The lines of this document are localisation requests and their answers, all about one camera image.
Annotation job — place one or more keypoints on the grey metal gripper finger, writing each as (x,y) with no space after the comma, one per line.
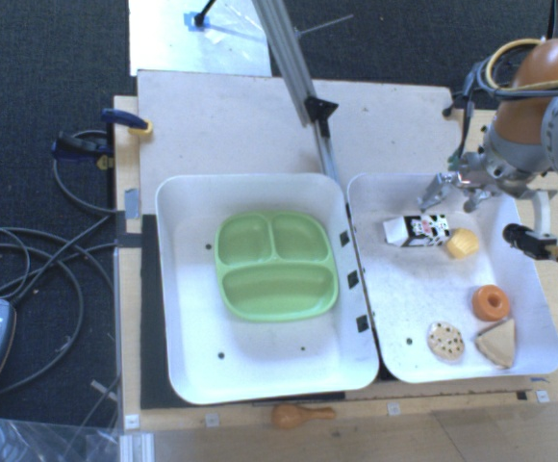
(437,191)
(477,200)

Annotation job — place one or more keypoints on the yellow toy cupcake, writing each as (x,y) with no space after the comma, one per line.
(463,243)

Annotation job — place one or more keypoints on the pale wood board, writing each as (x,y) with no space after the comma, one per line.
(129,306)

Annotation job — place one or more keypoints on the orange toy doughnut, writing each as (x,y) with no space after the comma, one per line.
(482,311)

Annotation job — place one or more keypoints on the tan chocolate chip biscuit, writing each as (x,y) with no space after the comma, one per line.
(446,342)

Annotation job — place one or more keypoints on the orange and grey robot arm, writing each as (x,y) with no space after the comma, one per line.
(548,80)

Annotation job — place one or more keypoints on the black cylinder on white bracket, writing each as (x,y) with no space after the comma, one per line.
(529,241)

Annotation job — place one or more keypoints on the white plastic tray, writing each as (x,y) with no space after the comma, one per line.
(418,287)
(260,364)

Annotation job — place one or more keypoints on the green divided plate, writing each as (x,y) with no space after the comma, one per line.
(276,289)

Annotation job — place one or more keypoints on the tan toy chicken drumstick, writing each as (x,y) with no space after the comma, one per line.
(291,417)

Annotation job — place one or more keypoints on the tan toy bread wedge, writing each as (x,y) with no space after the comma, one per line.
(500,344)

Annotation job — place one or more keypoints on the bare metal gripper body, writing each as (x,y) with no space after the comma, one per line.
(481,173)

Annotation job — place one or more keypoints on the white cow-print milk carton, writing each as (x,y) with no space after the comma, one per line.
(421,229)

